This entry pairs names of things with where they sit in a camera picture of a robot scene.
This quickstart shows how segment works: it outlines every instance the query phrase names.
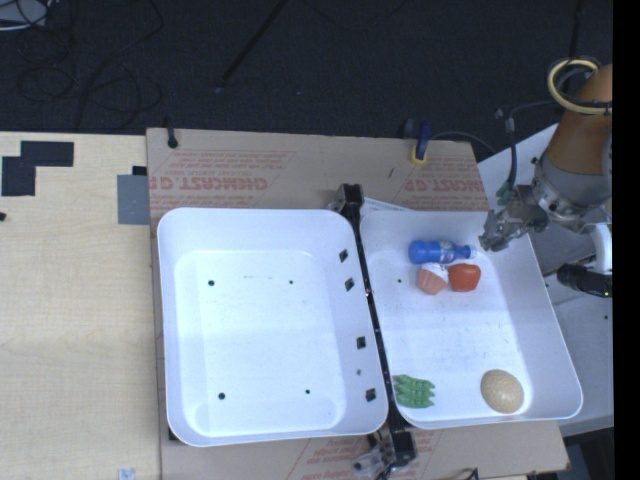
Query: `toy tomato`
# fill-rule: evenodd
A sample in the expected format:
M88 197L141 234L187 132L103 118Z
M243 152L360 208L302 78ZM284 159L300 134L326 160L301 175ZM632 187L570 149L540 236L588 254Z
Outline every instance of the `toy tomato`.
M449 285L456 292L470 292L475 290L480 281L480 267L469 263L451 265L449 271Z

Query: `blue bottle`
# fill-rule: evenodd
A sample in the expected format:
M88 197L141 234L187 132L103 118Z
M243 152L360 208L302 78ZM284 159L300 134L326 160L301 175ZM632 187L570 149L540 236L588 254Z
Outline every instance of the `blue bottle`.
M458 245L451 240L414 240L409 244L409 259L415 265L423 263L451 263L455 260L474 258L473 245Z

